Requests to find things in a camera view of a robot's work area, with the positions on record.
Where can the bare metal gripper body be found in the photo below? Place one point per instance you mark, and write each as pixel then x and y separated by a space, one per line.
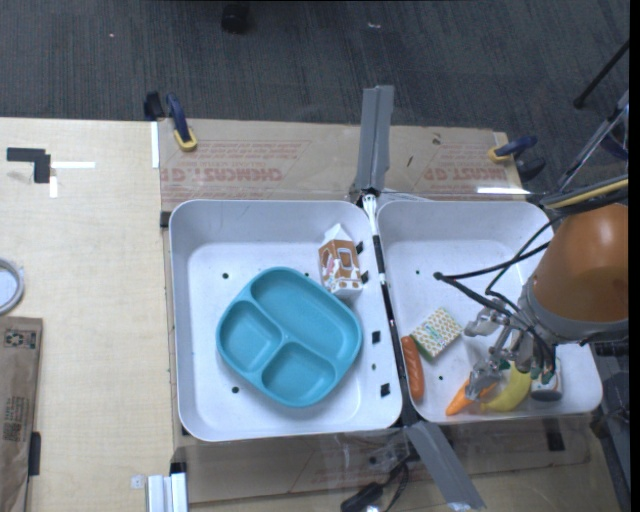
pixel 525 350

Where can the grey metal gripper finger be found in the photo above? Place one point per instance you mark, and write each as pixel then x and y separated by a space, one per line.
pixel 496 369
pixel 477 382

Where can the orange carrot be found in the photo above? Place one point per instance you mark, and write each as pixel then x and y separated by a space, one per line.
pixel 457 402

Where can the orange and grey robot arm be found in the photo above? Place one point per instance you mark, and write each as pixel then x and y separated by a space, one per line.
pixel 585 260

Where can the yellow banana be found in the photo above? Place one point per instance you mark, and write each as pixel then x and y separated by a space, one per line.
pixel 512 392

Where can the small white can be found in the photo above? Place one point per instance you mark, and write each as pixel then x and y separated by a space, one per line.
pixel 546 390

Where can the patterned white and green packet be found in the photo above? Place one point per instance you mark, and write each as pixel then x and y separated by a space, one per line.
pixel 436 332

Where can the orange sausage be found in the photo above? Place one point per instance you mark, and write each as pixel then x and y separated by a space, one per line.
pixel 414 367

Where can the white plastic tray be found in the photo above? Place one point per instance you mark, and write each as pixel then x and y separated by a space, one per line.
pixel 450 240
pixel 210 400

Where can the brown and white carton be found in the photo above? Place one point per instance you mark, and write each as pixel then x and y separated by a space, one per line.
pixel 340 265

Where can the blue divided plate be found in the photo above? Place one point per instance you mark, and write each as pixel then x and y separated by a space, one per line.
pixel 290 320

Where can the brown cardboard board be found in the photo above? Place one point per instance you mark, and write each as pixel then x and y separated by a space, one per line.
pixel 280 165

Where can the brown paper envelope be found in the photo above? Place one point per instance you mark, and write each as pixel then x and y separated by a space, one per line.
pixel 17 400

